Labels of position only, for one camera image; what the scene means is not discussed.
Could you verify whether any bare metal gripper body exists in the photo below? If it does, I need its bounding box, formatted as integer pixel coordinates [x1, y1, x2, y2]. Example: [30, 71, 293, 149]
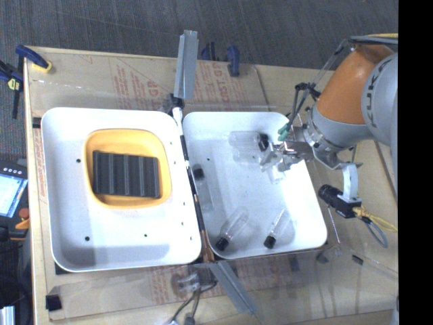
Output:
[282, 125, 321, 164]

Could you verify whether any clear plastic bottle black cap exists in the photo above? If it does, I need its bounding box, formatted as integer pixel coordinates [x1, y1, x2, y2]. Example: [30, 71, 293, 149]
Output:
[191, 163, 215, 213]
[214, 206, 250, 252]
[228, 130, 270, 152]
[263, 208, 292, 250]

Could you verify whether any black ribbed rectangular block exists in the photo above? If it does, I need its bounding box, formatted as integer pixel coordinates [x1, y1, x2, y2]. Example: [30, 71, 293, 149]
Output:
[91, 150, 162, 200]

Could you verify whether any brown cardboard board red print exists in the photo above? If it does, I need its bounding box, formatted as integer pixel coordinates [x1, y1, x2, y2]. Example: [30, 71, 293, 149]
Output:
[22, 45, 399, 323]

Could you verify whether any white plastic tray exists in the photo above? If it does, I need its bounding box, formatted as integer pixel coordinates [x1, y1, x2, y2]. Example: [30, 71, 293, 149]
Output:
[181, 110, 329, 261]
[40, 106, 203, 274]

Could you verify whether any black cylinder on white bracket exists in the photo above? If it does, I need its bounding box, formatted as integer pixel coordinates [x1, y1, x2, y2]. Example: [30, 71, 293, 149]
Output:
[317, 162, 364, 219]

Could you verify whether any orange rounded square bowl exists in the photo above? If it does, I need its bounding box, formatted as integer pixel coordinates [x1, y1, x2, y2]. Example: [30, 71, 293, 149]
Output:
[83, 128, 173, 211]

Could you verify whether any thin black and white rod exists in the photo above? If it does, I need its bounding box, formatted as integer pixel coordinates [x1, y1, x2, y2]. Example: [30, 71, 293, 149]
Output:
[171, 106, 215, 263]

